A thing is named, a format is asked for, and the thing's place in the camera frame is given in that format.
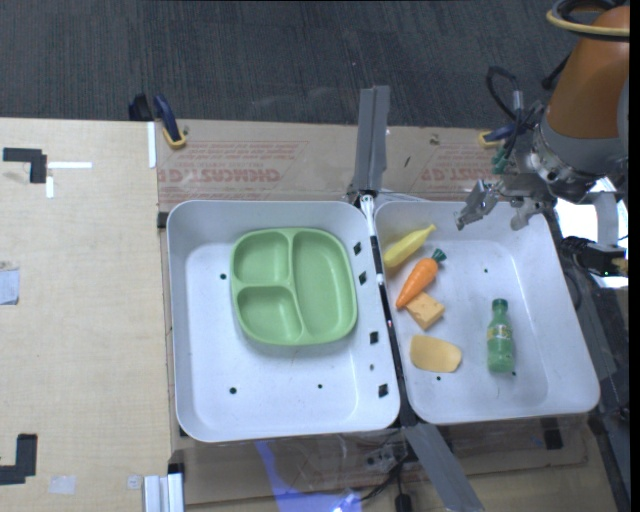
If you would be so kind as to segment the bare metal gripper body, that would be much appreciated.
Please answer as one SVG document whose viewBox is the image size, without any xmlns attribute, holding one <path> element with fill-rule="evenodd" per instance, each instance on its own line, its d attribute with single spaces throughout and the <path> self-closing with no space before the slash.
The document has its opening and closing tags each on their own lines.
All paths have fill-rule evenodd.
<svg viewBox="0 0 640 512">
<path fill-rule="evenodd" d="M 536 133 L 522 148 L 503 144 L 493 173 L 505 198 L 578 203 L 606 175 L 606 140 Z"/>
</svg>

